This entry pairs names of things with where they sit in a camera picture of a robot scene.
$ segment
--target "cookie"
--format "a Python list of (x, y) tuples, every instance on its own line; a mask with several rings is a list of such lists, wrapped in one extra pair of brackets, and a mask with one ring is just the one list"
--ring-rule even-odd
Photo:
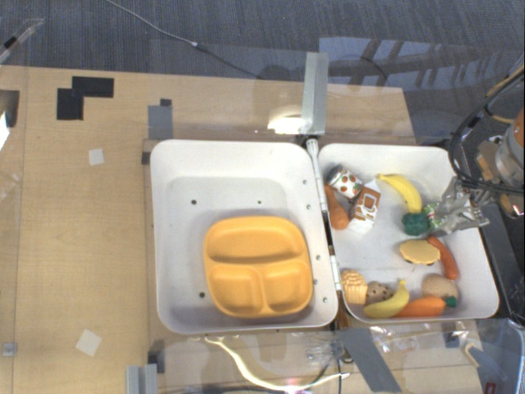
[(394, 295), (394, 290), (380, 282), (368, 283), (365, 305), (375, 304), (383, 300), (390, 299)]
[(440, 251), (423, 240), (406, 241), (399, 247), (405, 260), (414, 264), (434, 264), (441, 257)]

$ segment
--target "toy carrot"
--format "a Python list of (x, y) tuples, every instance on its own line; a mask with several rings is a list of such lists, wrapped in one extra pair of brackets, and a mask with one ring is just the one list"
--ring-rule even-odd
[(330, 214), (330, 223), (334, 229), (346, 229), (350, 219), (343, 206), (339, 204), (334, 190), (325, 184), (326, 201), (328, 203), (328, 213)]
[(443, 314), (446, 306), (455, 305), (454, 301), (450, 302), (444, 301), (437, 296), (425, 296), (408, 302), (400, 313), (398, 313), (396, 318), (408, 318), (408, 317), (436, 317), (437, 315)]
[(458, 271), (458, 265), (456, 264), (456, 260), (454, 259), (454, 256), (449, 251), (449, 249), (443, 245), (443, 243), (438, 240), (435, 236), (429, 236), (427, 238), (427, 242), (431, 245), (434, 245), (441, 253), (441, 262), (443, 263), (443, 267), (445, 268), (445, 275), (450, 280), (455, 280), (458, 278), (459, 271)]

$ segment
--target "yellow divided plate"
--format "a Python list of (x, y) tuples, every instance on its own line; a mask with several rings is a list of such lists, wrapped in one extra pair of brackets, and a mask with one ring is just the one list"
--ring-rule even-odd
[(204, 238), (204, 268), (224, 314), (263, 318), (293, 314), (312, 298), (312, 266), (303, 234), (273, 216), (221, 220)]

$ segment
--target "wooden table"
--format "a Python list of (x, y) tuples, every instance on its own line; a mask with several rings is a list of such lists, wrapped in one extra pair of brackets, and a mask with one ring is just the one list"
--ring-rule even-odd
[[(83, 121), (58, 121), (57, 89), (70, 88), (72, 76), (114, 78), (115, 94), (86, 98)], [(0, 335), (18, 344), (14, 361), (0, 362), (0, 392), (11, 392), (11, 375), (15, 394), (124, 392), (126, 366), (144, 365), (151, 343), (141, 164), (148, 105), (172, 100), (175, 137), (254, 140), (260, 131), (271, 139), (269, 112), (300, 104), (303, 86), (3, 66), (0, 89), (21, 92), (0, 168), (23, 176), (15, 201), (0, 203)], [(326, 125), (350, 141), (413, 143), (400, 89), (330, 85)], [(104, 164), (89, 164), (92, 149), (103, 150)], [(102, 338), (94, 356), (75, 348), (85, 329)]]

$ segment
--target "banana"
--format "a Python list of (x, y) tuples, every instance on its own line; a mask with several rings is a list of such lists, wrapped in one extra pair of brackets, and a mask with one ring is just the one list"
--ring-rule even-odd
[(397, 292), (390, 299), (365, 306), (363, 308), (365, 315), (369, 318), (382, 319), (393, 317), (401, 312), (410, 300), (409, 291), (404, 287), (405, 283), (405, 280), (399, 282)]
[(383, 175), (379, 174), (377, 179), (386, 182), (393, 186), (401, 196), (404, 198), (405, 203), (409, 208), (409, 213), (420, 213), (422, 210), (421, 195), (419, 195), (416, 187), (413, 186), (412, 182), (407, 180), (402, 175), (392, 174)]

